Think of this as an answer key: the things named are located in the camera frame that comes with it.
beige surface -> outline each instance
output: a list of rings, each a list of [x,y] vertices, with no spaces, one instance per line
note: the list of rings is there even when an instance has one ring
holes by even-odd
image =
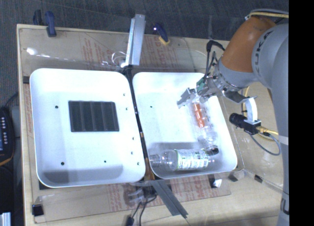
[[[19,25],[19,28],[26,27],[29,29],[42,29],[41,26],[28,26],[28,25]],[[68,30],[70,32],[74,32],[73,29],[63,28],[62,30]],[[121,35],[119,33],[109,33],[110,36]],[[193,61],[195,64],[204,64],[204,54],[207,40],[202,39],[180,39],[180,41],[184,42],[185,48],[191,50],[193,54]],[[19,82],[23,82],[23,70],[21,67],[21,46],[20,40],[18,39],[18,66],[19,66]],[[30,71],[34,70],[31,64],[31,60],[29,65]],[[257,91],[259,95],[261,95],[260,89],[264,89],[260,85],[256,85],[252,87],[252,94],[254,91]],[[24,87],[23,84],[20,84],[20,109],[21,109],[21,142],[22,142],[22,163],[23,163],[23,195],[24,195],[24,205],[25,205],[25,222],[26,225],[34,225],[34,217],[31,214],[31,205],[33,203],[33,198],[35,197],[33,194],[33,187],[31,182],[31,169],[33,170],[34,166],[31,165],[30,160],[30,149],[28,147],[27,135],[27,120],[26,120],[26,112],[27,107],[25,107],[25,98],[24,98]],[[265,96],[263,98],[267,99],[267,93],[263,93]],[[262,106],[259,109],[259,112],[262,113],[262,116],[265,116],[266,124],[270,125],[271,129],[275,128],[273,116],[269,117],[272,114],[272,110],[269,110],[269,105]],[[280,187],[281,179],[282,179],[282,167],[281,167],[281,159],[278,160],[276,158],[274,160],[265,160],[266,165],[262,166],[262,169],[259,169],[259,164],[256,164],[254,161],[250,160],[252,157],[251,152],[255,152],[257,157],[267,157],[263,152],[259,150],[259,148],[252,144],[246,135],[243,135],[243,132],[236,131],[236,134],[240,134],[244,139],[239,138],[239,147],[242,149],[244,155],[248,155],[248,166],[250,167],[250,171],[257,172],[258,175],[262,177],[269,177],[270,182],[275,183],[276,187]],[[271,171],[265,172],[267,170],[267,165],[269,166],[271,163],[275,165],[271,167]],[[188,222],[191,225],[213,225],[217,223],[217,225],[230,225],[230,226],[241,226],[241,225],[254,225],[254,226],[262,226],[262,225],[275,225],[276,217],[279,212],[279,204],[281,199],[281,194],[276,192],[260,183],[254,181],[253,179],[246,177],[237,182],[231,182],[227,179],[223,179],[223,181],[229,182],[229,186],[231,189],[231,195],[216,197],[210,199],[203,199],[197,201],[189,201],[183,202],[184,208],[188,212]],[[55,221],[49,223],[41,223],[40,225],[110,225],[110,226],[121,226],[123,225],[123,221],[126,217],[133,213],[134,210],[131,211],[121,211],[115,213],[107,213],[103,215],[97,216],[86,216],[69,220]],[[185,219],[181,216],[172,217],[168,209],[164,206],[156,206],[156,207],[147,207],[142,217],[143,225],[188,225]]]

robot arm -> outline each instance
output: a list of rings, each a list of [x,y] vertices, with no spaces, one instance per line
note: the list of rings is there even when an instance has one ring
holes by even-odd
[[[238,104],[243,102],[249,104],[251,108],[248,109],[249,113],[254,113],[255,103],[252,99],[238,92],[256,81],[261,82],[272,95],[284,165],[284,186],[277,226],[287,226],[289,225],[288,24],[276,25],[264,16],[248,18],[230,40],[212,75],[206,72],[197,82],[196,88],[187,89],[177,104],[180,108],[192,98],[199,98],[204,103],[211,96],[224,96]],[[260,125],[254,115],[246,122],[251,123],[253,127]]]

dark gray floor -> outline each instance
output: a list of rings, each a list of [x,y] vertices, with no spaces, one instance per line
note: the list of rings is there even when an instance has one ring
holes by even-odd
[[[16,24],[33,24],[37,9],[42,14],[52,11],[55,25],[62,27],[128,32],[131,18],[142,13],[149,34],[158,22],[169,36],[229,40],[251,10],[289,11],[289,0],[0,0],[0,8],[0,105],[4,105],[18,91]],[[9,106],[17,104],[14,99]],[[8,177],[0,175],[3,190],[1,184]]]

bottle label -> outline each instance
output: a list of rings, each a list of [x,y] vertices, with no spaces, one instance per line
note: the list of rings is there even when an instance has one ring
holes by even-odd
[[[209,156],[203,150],[175,150],[178,155],[177,170],[205,169],[209,164]]]

plastic bottle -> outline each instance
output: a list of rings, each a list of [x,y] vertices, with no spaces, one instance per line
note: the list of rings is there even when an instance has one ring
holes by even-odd
[[[161,154],[149,156],[152,168],[164,168],[166,171],[202,170],[214,162],[204,150],[164,150]]]
[[[197,134],[197,140],[200,142],[207,154],[218,154],[217,145],[218,134],[213,129],[204,103],[200,103],[199,99],[190,102],[188,105],[190,115],[194,124],[194,130]]]

